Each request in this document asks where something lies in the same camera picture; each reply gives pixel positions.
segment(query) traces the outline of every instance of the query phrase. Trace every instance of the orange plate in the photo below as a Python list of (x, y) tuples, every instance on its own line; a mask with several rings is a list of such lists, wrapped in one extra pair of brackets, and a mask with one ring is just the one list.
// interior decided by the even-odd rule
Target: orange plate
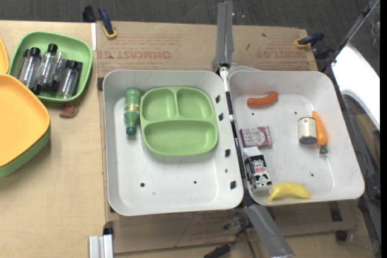
[(40, 100), (18, 79), (0, 74), (0, 167), (39, 141), (49, 125)]
[(7, 52), (5, 50), (4, 43), (0, 37), (0, 74), (6, 74), (9, 68), (9, 62)]

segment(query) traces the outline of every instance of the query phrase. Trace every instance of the stack of plates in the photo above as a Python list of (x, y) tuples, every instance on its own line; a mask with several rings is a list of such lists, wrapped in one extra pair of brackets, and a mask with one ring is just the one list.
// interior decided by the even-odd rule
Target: stack of plates
[(6, 75), (8, 60), (0, 40), (0, 177), (33, 158), (50, 140), (50, 115), (18, 79)]

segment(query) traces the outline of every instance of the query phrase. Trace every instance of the banana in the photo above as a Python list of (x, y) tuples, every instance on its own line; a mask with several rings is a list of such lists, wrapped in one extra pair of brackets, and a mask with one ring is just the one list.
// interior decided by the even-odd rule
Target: banana
[(267, 200), (273, 201), (273, 199), (284, 195), (295, 195), (305, 199), (311, 197), (309, 190), (303, 185), (295, 182), (281, 182), (273, 187), (272, 193), (267, 197)]

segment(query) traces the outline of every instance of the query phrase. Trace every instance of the orange carrot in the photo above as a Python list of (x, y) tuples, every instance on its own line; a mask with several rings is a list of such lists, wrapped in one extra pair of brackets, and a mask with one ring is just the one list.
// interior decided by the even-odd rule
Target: orange carrot
[(275, 91), (272, 91), (271, 93), (269, 93), (269, 95), (263, 98), (247, 99), (247, 106), (251, 108), (260, 108), (274, 103), (277, 99), (278, 99), (278, 93)]
[(316, 111), (312, 112), (312, 117), (316, 120), (316, 134), (317, 134), (317, 144), (320, 145), (320, 154), (328, 153), (327, 142), (328, 135), (325, 131), (324, 125), (322, 124), (321, 118)]

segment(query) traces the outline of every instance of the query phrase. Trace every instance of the white can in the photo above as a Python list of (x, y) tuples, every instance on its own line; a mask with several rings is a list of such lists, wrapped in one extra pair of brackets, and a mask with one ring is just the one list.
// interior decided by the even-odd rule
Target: white can
[(301, 144), (310, 145), (317, 142), (316, 120), (303, 117), (298, 120), (298, 138)]

